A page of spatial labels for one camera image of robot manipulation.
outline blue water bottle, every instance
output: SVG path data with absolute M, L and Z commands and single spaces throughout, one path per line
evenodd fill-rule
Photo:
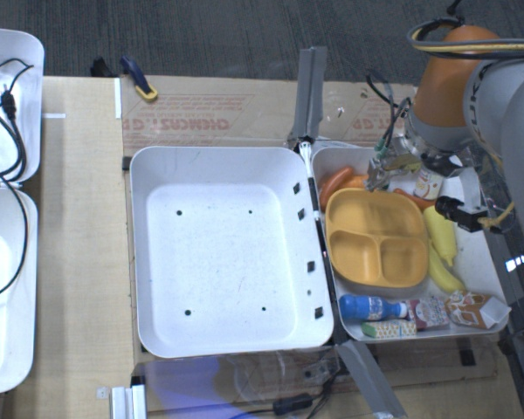
M 408 306 L 404 302 L 389 303 L 381 297 L 343 295 L 340 298 L 340 312 L 343 319 L 378 321 L 388 317 L 405 318 Z

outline orange food item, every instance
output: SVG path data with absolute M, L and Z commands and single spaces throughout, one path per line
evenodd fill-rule
M 328 205 L 330 196 L 352 175 L 353 168 L 351 168 L 351 166 L 344 166 L 334 172 L 324 183 L 322 183 L 321 194 L 319 197 L 322 211 L 326 211 L 326 205 Z
M 349 177 L 348 180 L 346 180 L 339 189 L 344 188 L 361 188 L 365 189 L 365 180 L 367 180 L 369 176 L 367 174 L 362 175 L 353 175 Z
M 409 194 L 409 193 L 405 192 L 403 189 L 400 189 L 400 188 L 393 189 L 392 192 L 395 192 L 396 194 L 401 194 L 402 196 L 408 197 L 422 211 L 424 211 L 426 208 L 429 208 L 430 206 L 434 206 L 435 202 L 436 202 L 436 200 L 424 200 L 421 197 L 417 197 L 417 196 L 414 196 L 412 194 Z

